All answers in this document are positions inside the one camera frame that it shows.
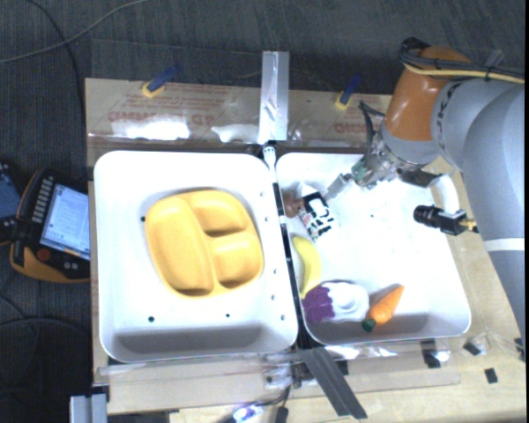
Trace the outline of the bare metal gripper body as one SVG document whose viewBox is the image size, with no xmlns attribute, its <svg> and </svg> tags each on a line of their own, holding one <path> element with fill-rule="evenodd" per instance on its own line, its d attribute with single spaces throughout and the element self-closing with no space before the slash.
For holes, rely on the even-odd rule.
<svg viewBox="0 0 529 423">
<path fill-rule="evenodd" d="M 394 180 L 401 166 L 402 160 L 383 141 L 376 141 L 353 165 L 353 179 L 358 186 L 372 189 L 379 182 Z"/>
</svg>

